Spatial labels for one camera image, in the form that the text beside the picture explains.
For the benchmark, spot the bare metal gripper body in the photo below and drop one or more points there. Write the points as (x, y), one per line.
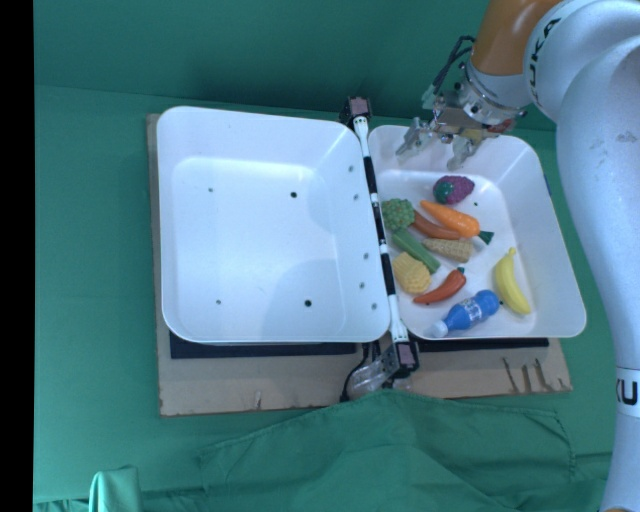
(467, 117)

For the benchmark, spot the yellow banana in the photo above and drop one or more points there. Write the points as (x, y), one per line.
(510, 285)

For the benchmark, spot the blue bottle with white cap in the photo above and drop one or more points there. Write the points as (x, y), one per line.
(467, 312)

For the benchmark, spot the yellow corn cob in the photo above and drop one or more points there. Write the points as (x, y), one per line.
(411, 273)

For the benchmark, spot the brown cardboard board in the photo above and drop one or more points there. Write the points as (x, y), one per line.
(280, 375)

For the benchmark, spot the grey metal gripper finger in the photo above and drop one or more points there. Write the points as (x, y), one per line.
(462, 150)
(415, 136)

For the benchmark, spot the green broccoli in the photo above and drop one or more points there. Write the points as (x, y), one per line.
(397, 213)

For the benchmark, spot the green cloth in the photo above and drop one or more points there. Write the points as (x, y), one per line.
(400, 460)

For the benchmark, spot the purple grapes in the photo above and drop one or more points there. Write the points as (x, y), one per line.
(456, 188)

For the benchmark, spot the black and white thin rod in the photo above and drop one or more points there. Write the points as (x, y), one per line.
(372, 187)

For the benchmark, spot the white plastic tray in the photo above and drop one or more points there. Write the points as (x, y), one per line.
(540, 215)
(250, 235)

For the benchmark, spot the orange chili pepper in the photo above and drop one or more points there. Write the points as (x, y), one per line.
(442, 289)

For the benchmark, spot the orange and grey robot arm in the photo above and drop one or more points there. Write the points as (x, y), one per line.
(590, 100)

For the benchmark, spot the red sausage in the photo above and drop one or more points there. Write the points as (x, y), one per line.
(432, 229)

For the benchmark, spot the orange carrot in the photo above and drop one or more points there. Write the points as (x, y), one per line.
(450, 218)

